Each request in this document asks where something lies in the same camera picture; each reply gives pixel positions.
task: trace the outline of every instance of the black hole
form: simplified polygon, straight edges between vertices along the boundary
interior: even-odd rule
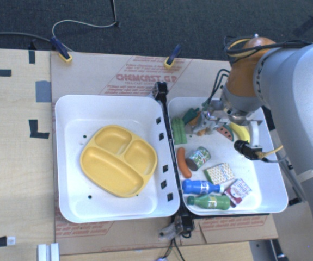
[[[161,183],[161,189],[164,189],[167,186],[166,180]]]
[[[173,199],[173,193],[167,195],[167,201],[171,201]]]

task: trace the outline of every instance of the toy bottle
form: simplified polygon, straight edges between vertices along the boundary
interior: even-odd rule
[[[209,181],[201,180],[184,180],[182,183],[182,188],[184,194],[209,194],[211,192],[218,194],[224,192],[223,185],[214,185]]]
[[[226,195],[203,194],[199,197],[190,195],[188,205],[196,205],[203,209],[227,210],[230,207],[230,199]]]

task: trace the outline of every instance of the tin can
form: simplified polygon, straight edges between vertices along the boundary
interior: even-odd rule
[[[190,170],[196,171],[211,158],[209,151],[200,146],[186,159],[186,163]]]

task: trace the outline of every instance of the sausage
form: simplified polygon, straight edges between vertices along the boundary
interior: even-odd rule
[[[177,161],[178,161],[178,168],[180,172],[182,172],[184,178],[190,178],[192,176],[192,173],[185,162],[185,148],[179,147],[177,150]]]

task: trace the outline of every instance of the cardboard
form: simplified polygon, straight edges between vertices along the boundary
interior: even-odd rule
[[[66,221],[58,207],[56,188],[56,129],[54,105],[68,94],[146,96],[156,82],[168,83],[168,101],[174,97],[203,97],[210,94],[220,69],[230,69],[226,61],[176,59],[172,69],[165,69],[161,57],[71,53],[71,63],[51,54],[51,89],[53,122],[53,162],[55,171],[56,242],[60,254],[140,250],[168,247],[159,230],[170,218],[141,219],[75,224]],[[271,215],[216,217],[194,220],[190,238],[180,237],[181,245],[204,245],[277,238]]]

